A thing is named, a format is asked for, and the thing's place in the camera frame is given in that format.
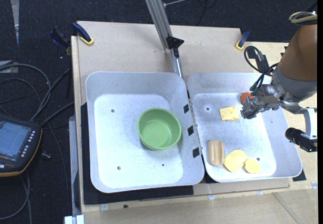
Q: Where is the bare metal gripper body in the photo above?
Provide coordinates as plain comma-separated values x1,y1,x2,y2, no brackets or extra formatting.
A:
248,84,307,115

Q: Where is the orange round toy food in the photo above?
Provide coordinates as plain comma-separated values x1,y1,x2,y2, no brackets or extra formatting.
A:
239,92,254,105

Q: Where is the yellow cheese slice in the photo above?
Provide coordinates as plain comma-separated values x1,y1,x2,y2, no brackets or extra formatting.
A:
219,105,240,122

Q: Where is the white plastic tray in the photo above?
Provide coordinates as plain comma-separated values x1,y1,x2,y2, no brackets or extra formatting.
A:
85,71,205,194
186,72,303,184

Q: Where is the large yellow round slice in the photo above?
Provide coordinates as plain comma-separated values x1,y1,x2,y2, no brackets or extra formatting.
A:
223,149,248,173

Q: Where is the small yellow round slice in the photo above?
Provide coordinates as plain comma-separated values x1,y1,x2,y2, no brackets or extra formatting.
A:
244,158,261,175

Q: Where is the thin black and white rod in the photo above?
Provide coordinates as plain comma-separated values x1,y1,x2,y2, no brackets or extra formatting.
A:
171,48,203,158

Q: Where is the tan hot dog bun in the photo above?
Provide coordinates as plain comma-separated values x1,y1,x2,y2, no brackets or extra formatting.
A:
207,139,225,167

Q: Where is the green bowl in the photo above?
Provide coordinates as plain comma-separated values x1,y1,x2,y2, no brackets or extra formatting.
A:
137,107,183,151

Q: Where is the pale wood board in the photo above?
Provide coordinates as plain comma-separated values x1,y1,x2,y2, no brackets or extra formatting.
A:
76,20,290,213

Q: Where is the black cylinder on white bracket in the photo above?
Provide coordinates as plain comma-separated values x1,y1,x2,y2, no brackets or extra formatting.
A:
285,107,318,153

